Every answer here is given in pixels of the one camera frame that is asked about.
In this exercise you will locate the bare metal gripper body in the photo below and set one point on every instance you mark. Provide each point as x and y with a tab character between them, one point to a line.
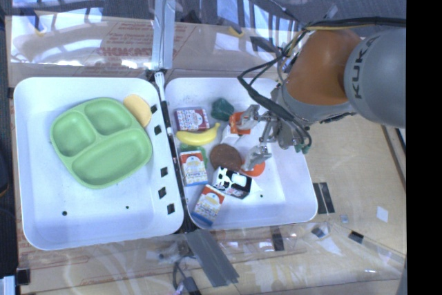
285	134

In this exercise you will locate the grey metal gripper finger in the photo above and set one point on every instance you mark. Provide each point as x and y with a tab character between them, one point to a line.
255	156
249	115

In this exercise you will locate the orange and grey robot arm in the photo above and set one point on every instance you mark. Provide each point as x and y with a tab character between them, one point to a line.
321	72

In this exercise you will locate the orange round toy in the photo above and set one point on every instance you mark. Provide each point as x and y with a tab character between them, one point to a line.
257	170

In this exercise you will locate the orange and white small carton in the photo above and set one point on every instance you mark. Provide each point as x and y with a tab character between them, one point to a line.
233	138

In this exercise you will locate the dark green broccoli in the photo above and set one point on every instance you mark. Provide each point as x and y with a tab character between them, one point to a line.
221	108

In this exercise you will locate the brown round biscuit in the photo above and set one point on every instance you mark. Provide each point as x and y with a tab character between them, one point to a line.
225	157

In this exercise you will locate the black and white cow-print carton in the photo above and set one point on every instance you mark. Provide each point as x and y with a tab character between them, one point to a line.
230	183

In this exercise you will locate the white plastic tray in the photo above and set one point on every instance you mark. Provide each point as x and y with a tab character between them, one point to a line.
290	197
103	217

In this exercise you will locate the yellow banana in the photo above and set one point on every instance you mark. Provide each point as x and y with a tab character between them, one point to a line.
197	138

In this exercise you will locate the red patterned carton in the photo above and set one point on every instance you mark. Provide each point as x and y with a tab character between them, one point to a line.
191	119

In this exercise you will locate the orange and white printed carton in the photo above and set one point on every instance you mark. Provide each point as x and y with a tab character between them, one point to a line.
193	169

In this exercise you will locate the orange white blue carton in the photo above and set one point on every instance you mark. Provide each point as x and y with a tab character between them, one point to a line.
208	205

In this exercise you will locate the yellow toy bread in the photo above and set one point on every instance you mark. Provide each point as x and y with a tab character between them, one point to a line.
139	108

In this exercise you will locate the green divided plate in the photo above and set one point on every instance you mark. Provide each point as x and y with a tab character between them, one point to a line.
103	152

